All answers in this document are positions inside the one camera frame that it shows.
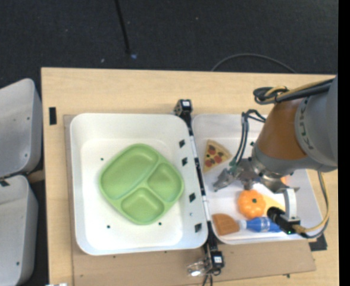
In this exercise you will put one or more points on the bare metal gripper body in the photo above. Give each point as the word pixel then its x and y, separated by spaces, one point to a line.
pixel 248 171

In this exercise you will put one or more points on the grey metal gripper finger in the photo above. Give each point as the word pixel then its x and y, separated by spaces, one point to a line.
pixel 248 185
pixel 222 181

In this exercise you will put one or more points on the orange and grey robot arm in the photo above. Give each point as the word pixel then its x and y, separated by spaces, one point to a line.
pixel 285 136

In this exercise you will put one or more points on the orange toy pumpkin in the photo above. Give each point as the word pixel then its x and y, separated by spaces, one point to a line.
pixel 251 204

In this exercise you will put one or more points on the toy pizza slice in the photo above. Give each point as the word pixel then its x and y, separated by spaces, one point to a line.
pixel 213 156

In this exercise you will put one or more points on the yellow toy cheese wedge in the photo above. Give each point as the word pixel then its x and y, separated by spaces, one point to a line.
pixel 272 203

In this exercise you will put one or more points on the thin black and white rod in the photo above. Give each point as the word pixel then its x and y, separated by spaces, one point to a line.
pixel 196 159

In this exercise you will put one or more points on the clear bottle with blue label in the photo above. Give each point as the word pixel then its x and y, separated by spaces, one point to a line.
pixel 259 225

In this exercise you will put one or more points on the brown toy bread slice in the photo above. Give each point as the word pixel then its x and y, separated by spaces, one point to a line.
pixel 225 224

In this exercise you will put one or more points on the white plastic tray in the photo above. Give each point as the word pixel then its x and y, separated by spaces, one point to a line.
pixel 91 189
pixel 219 127

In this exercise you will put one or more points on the green divided plate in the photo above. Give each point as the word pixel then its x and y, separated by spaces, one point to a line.
pixel 139 183

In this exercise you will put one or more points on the black cylinder on white bracket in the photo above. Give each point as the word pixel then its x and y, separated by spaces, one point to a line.
pixel 289 207

